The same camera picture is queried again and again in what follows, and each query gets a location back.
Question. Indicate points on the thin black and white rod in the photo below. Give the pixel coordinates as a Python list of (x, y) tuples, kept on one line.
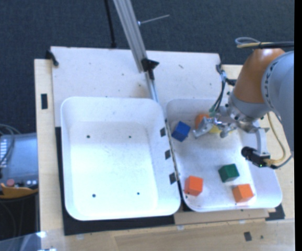
[(173, 150)]

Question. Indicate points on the blue cube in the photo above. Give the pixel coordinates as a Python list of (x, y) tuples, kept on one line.
[(181, 131)]

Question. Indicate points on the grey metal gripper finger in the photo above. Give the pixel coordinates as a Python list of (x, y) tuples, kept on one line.
[(226, 131), (202, 128)]

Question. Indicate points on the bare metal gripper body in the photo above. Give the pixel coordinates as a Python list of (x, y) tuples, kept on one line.
[(241, 123)]

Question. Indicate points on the white plastic tray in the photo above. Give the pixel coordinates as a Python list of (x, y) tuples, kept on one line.
[(114, 161), (208, 158)]

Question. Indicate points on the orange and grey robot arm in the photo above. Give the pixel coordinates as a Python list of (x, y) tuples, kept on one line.
[(255, 82)]

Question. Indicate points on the pale wood board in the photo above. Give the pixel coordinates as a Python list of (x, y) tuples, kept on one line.
[(45, 145)]

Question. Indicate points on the yellow cube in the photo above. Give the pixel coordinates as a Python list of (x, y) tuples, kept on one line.
[(215, 130)]

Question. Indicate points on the green cube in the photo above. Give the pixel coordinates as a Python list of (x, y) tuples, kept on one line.
[(229, 172)]

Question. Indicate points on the orange cube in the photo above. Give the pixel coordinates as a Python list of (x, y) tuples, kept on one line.
[(193, 186), (199, 120), (242, 193)]

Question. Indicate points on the black cylinder on white bracket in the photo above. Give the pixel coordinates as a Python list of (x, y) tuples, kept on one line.
[(254, 154)]

